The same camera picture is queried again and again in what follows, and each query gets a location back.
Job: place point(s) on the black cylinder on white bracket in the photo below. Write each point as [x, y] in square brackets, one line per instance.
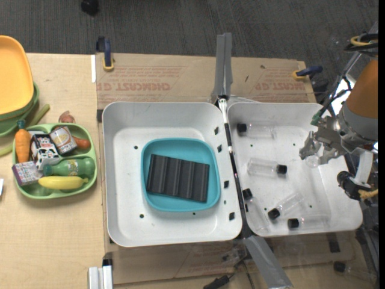
[350, 184]

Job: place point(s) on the black grooved rack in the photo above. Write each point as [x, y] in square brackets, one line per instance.
[177, 178]

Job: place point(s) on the blue plate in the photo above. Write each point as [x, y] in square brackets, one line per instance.
[180, 146]

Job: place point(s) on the small red and white can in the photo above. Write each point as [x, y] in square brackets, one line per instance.
[63, 140]

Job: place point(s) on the brown cardboard board red print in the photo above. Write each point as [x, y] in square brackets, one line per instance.
[168, 80]

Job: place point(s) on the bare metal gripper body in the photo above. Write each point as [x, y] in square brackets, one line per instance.
[334, 135]

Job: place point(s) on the yellow banana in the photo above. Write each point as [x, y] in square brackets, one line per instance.
[61, 182]

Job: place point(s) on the thin black and white rod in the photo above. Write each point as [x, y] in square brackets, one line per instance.
[233, 161]

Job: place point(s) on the cow print milk carton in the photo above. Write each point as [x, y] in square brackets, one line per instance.
[45, 152]

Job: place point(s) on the green divided plate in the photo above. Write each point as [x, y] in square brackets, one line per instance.
[87, 161]

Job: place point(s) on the orange carrot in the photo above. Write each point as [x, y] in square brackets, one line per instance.
[23, 144]

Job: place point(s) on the clear plastic bottle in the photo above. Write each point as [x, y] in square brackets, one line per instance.
[285, 206]
[355, 272]
[255, 212]
[264, 167]
[258, 131]
[309, 221]
[312, 161]

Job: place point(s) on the small colourful printed box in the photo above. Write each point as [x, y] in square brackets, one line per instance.
[26, 173]

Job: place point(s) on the white plastic tray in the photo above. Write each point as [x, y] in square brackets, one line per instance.
[303, 185]
[126, 221]

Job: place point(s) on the orange sausage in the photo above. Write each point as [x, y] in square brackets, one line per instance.
[82, 143]

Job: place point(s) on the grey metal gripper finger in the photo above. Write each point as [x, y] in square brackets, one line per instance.
[308, 147]
[331, 156]

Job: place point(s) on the pink brown toy food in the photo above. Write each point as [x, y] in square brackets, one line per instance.
[66, 117]

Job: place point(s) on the orange plate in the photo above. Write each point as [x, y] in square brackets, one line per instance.
[13, 74]

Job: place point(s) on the green bottle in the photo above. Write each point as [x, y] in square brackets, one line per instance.
[72, 166]

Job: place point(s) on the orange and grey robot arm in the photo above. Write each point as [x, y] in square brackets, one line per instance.
[364, 89]

